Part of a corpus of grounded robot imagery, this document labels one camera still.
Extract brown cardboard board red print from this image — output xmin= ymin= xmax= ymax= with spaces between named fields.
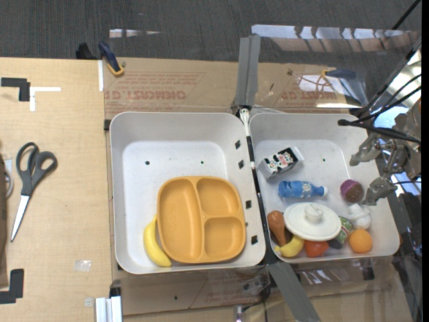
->
xmin=101 ymin=57 xmax=368 ymax=316

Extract white printed carton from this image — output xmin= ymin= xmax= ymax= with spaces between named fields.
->
xmin=257 ymin=146 xmax=305 ymax=182

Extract blue bottle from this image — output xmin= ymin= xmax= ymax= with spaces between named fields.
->
xmin=278 ymin=180 xmax=329 ymax=201

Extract yellow banana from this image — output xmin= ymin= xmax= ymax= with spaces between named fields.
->
xmin=143 ymin=215 xmax=173 ymax=268
xmin=274 ymin=235 xmax=306 ymax=258

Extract white snowman-shaped bottle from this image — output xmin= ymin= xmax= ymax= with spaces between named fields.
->
xmin=346 ymin=203 xmax=373 ymax=231

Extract grey handled scissors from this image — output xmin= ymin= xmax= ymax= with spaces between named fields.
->
xmin=9 ymin=142 xmax=59 ymax=243

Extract brown chicken drumstick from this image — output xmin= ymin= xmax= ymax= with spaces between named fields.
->
xmin=266 ymin=210 xmax=293 ymax=248

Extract white pot lid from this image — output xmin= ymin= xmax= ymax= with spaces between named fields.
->
xmin=283 ymin=202 xmax=343 ymax=242

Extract orange divided plate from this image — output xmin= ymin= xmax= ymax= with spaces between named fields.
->
xmin=156 ymin=176 xmax=247 ymax=265

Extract white plastic tray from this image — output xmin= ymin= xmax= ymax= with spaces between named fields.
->
xmin=249 ymin=112 xmax=401 ymax=265
xmin=109 ymin=111 xmax=267 ymax=275

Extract red pepper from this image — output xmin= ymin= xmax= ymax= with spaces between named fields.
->
xmin=304 ymin=239 xmax=330 ymax=258

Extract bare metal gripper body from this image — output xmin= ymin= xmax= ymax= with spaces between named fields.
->
xmin=380 ymin=112 xmax=422 ymax=181

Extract purple and brown cupcake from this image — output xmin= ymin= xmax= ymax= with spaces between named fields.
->
xmin=339 ymin=178 xmax=365 ymax=205

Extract orange ball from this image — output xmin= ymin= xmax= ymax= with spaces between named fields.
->
xmin=348 ymin=228 xmax=373 ymax=255

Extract green can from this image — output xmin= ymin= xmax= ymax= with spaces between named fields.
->
xmin=329 ymin=215 xmax=355 ymax=250

